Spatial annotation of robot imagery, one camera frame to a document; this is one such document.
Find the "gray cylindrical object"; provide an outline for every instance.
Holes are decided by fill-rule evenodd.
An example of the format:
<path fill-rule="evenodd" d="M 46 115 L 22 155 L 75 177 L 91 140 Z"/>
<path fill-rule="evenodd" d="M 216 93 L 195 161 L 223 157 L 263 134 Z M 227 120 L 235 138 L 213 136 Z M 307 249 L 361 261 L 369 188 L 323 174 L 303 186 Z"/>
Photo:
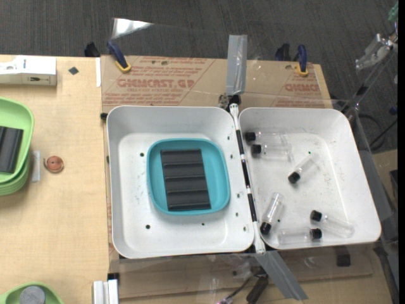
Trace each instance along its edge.
<path fill-rule="evenodd" d="M 45 292 L 38 286 L 29 286 L 21 292 L 20 304 L 45 304 Z"/>

